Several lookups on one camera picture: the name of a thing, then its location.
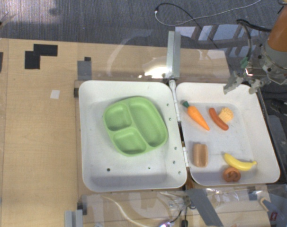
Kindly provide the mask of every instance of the toy banana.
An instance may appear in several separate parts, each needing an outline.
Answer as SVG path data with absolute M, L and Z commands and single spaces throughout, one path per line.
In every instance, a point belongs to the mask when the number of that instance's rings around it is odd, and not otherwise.
M 235 167 L 236 169 L 241 170 L 241 171 L 249 171 L 252 168 L 253 165 L 257 164 L 256 161 L 253 161 L 253 162 L 242 162 L 240 160 L 237 160 L 236 158 L 234 158 L 233 156 L 231 156 L 228 153 L 224 154 L 224 160 L 230 166 Z

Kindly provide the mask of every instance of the toy carrot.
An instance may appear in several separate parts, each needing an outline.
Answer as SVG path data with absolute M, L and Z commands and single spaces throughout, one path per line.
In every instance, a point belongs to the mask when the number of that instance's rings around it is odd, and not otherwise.
M 200 114 L 198 109 L 195 106 L 190 106 L 187 101 L 183 102 L 183 104 L 188 109 L 188 115 L 200 126 L 204 127 L 207 131 L 210 130 L 208 124 L 206 123 L 204 117 Z

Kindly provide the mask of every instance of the white cord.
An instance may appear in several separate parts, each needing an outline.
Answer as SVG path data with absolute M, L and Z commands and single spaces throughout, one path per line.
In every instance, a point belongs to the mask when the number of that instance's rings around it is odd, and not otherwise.
M 170 80 L 169 81 L 169 86 L 170 86 L 170 89 L 171 89 L 172 95 L 173 95 L 173 101 L 174 101 L 177 121 L 180 122 L 180 115 L 179 115 L 179 110 L 178 110 L 178 102 L 177 102 L 176 91 L 175 91 L 175 89 L 176 89 L 175 80 Z
M 184 21 L 184 22 L 181 22 L 181 23 L 178 23 L 178 24 L 174 24 L 174 25 L 169 25 L 169 24 L 166 24 L 166 23 L 161 22 L 161 21 L 157 18 L 157 12 L 158 12 L 158 11 L 155 11 L 154 13 L 155 13 L 155 18 L 156 18 L 156 20 L 157 20 L 159 23 L 161 23 L 162 25 L 166 25 L 166 26 L 179 26 L 179 25 L 183 25 L 183 24 L 185 24 L 185 23 L 191 22 L 191 21 L 196 20 L 196 19 L 207 18 L 207 17 L 213 17 L 213 16 L 221 15 L 221 14 L 224 14 L 224 13 L 227 13 L 227 12 L 231 12 L 231 11 L 234 11 L 234 10 L 245 9 L 245 8 L 248 8 L 248 7 L 250 7 L 250 6 L 253 6 L 253 5 L 259 3 L 260 1 L 262 1 L 262 0 L 258 0 L 258 1 L 254 2 L 254 3 L 252 3 L 252 4 L 249 4 L 249 5 L 246 5 L 246 6 L 243 6 L 243 7 L 239 7 L 239 8 L 229 9 L 229 10 L 227 10 L 227 11 L 223 11 L 223 12 L 220 12 L 220 13 L 215 13 L 215 14 L 212 14 L 212 15 L 206 15 L 206 16 L 201 16 L 201 17 L 195 17 L 195 18 L 192 18 L 192 19 L 189 19 L 189 20 L 187 20 L 187 21 Z

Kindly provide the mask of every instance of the plastic food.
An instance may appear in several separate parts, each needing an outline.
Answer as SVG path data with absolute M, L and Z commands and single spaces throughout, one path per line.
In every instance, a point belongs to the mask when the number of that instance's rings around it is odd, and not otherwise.
M 241 178 L 240 172 L 234 168 L 234 167 L 229 167 L 224 170 L 223 173 L 223 178 L 226 182 L 237 182 Z
M 208 147 L 203 144 L 193 145 L 193 164 L 197 167 L 206 167 L 208 165 Z
M 115 148 L 125 156 L 161 147 L 168 139 L 167 127 L 155 105 L 141 96 L 110 105 L 103 121 Z
M 185 101 L 182 105 L 184 105 L 188 109 L 188 115 L 200 126 L 205 128 L 207 131 L 210 130 L 208 124 L 206 123 L 204 117 L 201 115 L 201 113 L 198 111 L 198 109 L 195 106 L 190 106 L 187 101 Z
M 218 115 L 215 111 L 215 108 L 210 108 L 209 114 L 210 114 L 212 120 L 214 121 L 214 123 L 216 123 L 218 127 L 220 127 L 224 131 L 227 131 L 229 129 L 229 126 L 218 117 Z
M 228 153 L 224 154 L 224 160 L 226 161 L 226 163 L 228 163 L 230 166 L 235 167 L 236 169 L 240 170 L 240 171 L 249 171 L 253 165 L 256 165 L 257 162 L 253 161 L 253 162 L 243 162 L 240 160 L 237 160 L 236 158 L 234 158 L 233 156 L 231 156 Z
M 219 113 L 218 117 L 224 121 L 225 123 L 229 122 L 234 118 L 233 112 L 229 108 L 223 108 L 221 112 Z

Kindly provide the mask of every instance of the toy hot dog bun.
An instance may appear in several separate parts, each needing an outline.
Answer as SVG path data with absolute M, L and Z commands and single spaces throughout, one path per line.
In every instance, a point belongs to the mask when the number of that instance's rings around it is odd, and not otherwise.
M 233 119 L 234 115 L 231 109 L 229 108 L 223 108 L 221 112 L 219 113 L 218 117 L 224 121 L 225 123 L 229 122 Z
M 229 129 L 229 126 L 224 121 L 222 121 L 221 118 L 218 117 L 218 115 L 215 111 L 215 108 L 210 108 L 209 114 L 210 114 L 212 120 L 214 121 L 214 123 L 216 123 L 218 127 L 223 129 L 224 131 L 227 131 Z
M 208 147 L 204 144 L 193 145 L 193 164 L 197 167 L 206 167 L 208 165 Z

